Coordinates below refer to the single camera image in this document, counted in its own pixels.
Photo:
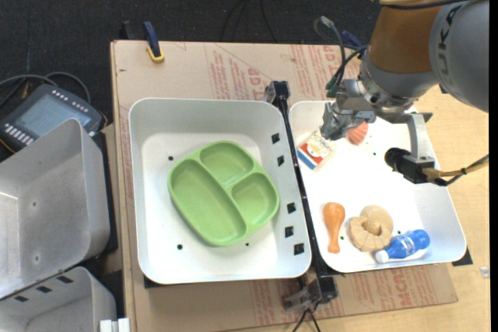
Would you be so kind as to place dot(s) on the white red blue carton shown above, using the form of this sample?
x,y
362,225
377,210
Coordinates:
x,y
316,151

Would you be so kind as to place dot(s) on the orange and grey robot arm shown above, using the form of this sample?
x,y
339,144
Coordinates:
x,y
412,31

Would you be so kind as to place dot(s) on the thin black rod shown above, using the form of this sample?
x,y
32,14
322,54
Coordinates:
x,y
299,175

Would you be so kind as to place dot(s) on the orange toy chicken drumstick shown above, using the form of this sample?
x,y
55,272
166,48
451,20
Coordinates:
x,y
334,217

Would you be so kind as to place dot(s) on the pink ribbed toy shell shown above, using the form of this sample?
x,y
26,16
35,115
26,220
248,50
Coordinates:
x,y
358,134

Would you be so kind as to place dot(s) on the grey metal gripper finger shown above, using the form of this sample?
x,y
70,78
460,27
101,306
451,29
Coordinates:
x,y
340,126
327,122

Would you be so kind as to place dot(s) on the blue bottle white cap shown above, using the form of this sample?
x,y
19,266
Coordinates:
x,y
406,245

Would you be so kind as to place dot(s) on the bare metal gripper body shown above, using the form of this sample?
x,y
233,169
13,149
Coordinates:
x,y
356,99

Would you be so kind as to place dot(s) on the green divided plate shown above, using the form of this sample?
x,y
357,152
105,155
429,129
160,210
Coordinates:
x,y
198,198

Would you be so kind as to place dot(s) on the beige toy croissant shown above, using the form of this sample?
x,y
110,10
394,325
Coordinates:
x,y
367,231

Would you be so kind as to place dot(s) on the white plastic tray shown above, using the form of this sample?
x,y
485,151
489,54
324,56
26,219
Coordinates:
x,y
163,245
365,182

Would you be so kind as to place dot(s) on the brown cardboard board red print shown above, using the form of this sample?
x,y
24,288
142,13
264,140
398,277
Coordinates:
x,y
218,66

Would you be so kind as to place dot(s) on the black cylinder on white bracket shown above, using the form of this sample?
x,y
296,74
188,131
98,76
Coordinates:
x,y
408,165

